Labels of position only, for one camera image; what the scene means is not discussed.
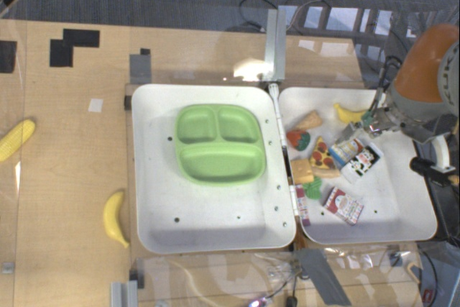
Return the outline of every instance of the table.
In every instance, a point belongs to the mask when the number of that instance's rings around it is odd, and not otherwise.
[[[73,68],[51,68],[50,40],[62,39],[64,29],[98,30],[100,45],[75,47]],[[7,241],[14,249],[10,247],[7,253],[0,247],[0,256],[2,262],[15,258],[16,269],[13,275],[0,275],[0,289],[6,290],[0,304],[108,306],[110,283],[126,282],[133,262],[130,249],[109,239],[102,224],[106,199],[119,189],[126,190],[131,175],[123,105],[129,55],[150,49],[155,83],[242,83],[234,77],[233,67],[246,58],[263,60],[265,36],[0,20],[0,39],[6,37],[18,42],[18,56],[27,59],[27,70],[22,70],[21,83],[13,75],[0,75],[8,91],[8,101],[3,104],[19,107],[11,121],[18,121],[21,114],[31,117],[37,122],[37,131],[21,155],[11,159],[21,162],[19,205],[18,195],[13,193],[8,216],[1,216],[0,224],[9,226]],[[288,37],[287,78],[304,86],[363,86],[350,40]],[[101,112],[88,111],[93,98],[103,100]],[[2,189],[1,198],[5,196]],[[121,226],[127,234],[132,225],[128,203],[121,209]],[[139,257],[149,257],[138,241],[132,242]],[[230,256],[236,266],[227,273],[234,278],[239,278],[239,272],[244,276],[251,263],[246,255],[250,253]],[[201,275],[198,287],[213,295],[210,305],[241,305],[242,299],[216,294],[219,290],[206,273],[208,255],[194,260],[190,269]],[[339,269],[341,278],[356,276]],[[383,275],[370,280],[374,298],[421,305],[417,285],[410,278],[395,280],[394,285],[388,285]],[[366,306],[366,288],[349,285],[346,291],[356,303]],[[322,306],[312,287],[299,288],[298,297],[312,301],[312,306]],[[282,298],[285,295],[275,299],[276,306],[282,306]],[[140,303],[154,305],[152,301]],[[176,305],[186,304],[176,300]]]

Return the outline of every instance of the green plate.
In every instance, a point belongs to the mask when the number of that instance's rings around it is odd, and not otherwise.
[[[242,184],[265,171],[265,148],[255,116],[235,105],[192,105],[175,123],[182,174],[194,183]]]

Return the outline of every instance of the corn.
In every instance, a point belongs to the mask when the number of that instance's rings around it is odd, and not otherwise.
[[[13,155],[34,133],[35,123],[26,119],[0,139],[0,162]]]

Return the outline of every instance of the toy pizza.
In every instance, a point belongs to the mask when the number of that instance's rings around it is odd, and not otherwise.
[[[328,145],[323,141],[322,136],[318,137],[315,148],[310,157],[310,164],[313,174],[320,178],[334,178],[340,176],[334,160],[329,154]]]

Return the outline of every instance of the yellow banana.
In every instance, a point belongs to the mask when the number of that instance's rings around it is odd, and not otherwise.
[[[12,156],[34,133],[35,123],[30,119],[18,123],[0,139],[0,162]]]
[[[341,122],[348,124],[348,123],[356,123],[361,120],[361,117],[367,110],[361,111],[351,111],[345,108],[342,108],[339,103],[335,103],[333,105],[334,108],[337,110],[337,114],[339,115],[339,119]]]
[[[128,248],[129,243],[123,236],[119,222],[119,214],[123,198],[123,191],[115,192],[109,197],[103,208],[103,225],[109,237],[120,242],[124,248]]]

